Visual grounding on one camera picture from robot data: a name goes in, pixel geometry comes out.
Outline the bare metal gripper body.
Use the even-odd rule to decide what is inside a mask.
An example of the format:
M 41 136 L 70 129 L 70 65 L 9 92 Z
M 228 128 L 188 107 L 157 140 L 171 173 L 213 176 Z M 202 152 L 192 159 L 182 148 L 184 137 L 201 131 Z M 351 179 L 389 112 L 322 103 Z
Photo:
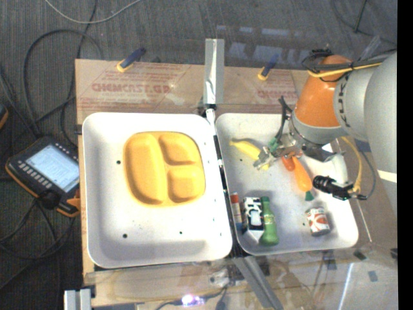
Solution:
M 301 150 L 298 142 L 292 138 L 289 133 L 283 133 L 282 135 L 274 137 L 270 140 L 269 149 L 271 155 L 275 158 L 290 158 L 293 156 L 300 158 L 303 155 L 303 151 Z

